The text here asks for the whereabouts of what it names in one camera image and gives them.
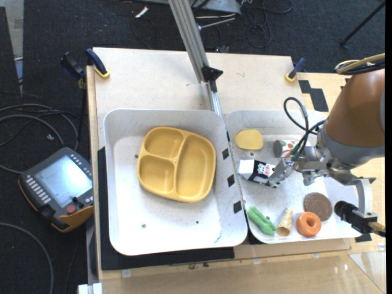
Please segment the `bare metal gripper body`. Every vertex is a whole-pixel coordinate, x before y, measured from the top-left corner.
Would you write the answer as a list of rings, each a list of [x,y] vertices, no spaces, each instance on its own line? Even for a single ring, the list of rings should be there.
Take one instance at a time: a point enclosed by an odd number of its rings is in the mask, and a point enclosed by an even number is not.
[[[348,186],[358,181],[351,170],[354,165],[346,164],[333,156],[328,150],[315,146],[306,146],[295,164],[295,171],[303,175],[306,171],[318,171],[320,177],[330,177],[337,182]]]

